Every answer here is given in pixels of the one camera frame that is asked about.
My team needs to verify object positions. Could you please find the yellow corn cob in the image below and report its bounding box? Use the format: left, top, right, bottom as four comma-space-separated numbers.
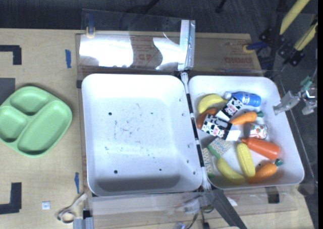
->
236, 142, 256, 178

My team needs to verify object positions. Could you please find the blue bottle white cap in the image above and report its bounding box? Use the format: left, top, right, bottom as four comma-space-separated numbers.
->
224, 91, 262, 108

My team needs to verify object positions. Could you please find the white plastic tray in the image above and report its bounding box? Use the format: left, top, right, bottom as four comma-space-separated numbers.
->
81, 73, 204, 197
188, 75, 305, 191

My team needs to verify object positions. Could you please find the brown sausage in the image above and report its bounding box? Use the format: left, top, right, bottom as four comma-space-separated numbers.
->
196, 107, 219, 130

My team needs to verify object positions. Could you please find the yellow banana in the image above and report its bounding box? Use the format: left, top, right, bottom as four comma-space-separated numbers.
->
197, 93, 229, 115
207, 145, 247, 185

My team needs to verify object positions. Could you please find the orange bottle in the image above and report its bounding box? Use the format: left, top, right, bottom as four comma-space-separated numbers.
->
241, 137, 281, 161

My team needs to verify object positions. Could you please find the thin black and white rod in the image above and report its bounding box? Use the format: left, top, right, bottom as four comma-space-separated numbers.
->
180, 71, 211, 192

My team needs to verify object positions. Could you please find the green divided plate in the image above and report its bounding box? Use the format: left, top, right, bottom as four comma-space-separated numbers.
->
0, 85, 73, 158

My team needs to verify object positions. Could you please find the small can red print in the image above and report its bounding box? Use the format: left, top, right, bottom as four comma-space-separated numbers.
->
249, 123, 268, 140

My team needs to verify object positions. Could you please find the cow print carton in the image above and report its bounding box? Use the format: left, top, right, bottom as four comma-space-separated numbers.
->
201, 114, 242, 142
214, 96, 244, 123

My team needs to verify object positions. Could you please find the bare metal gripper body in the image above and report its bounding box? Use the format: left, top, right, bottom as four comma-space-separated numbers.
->
298, 87, 318, 105

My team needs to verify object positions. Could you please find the patterned packet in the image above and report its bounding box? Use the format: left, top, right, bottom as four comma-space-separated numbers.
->
201, 147, 216, 179
209, 137, 233, 158

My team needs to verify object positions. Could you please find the orange carrot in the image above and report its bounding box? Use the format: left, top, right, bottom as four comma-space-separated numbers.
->
229, 110, 264, 126
248, 158, 284, 185

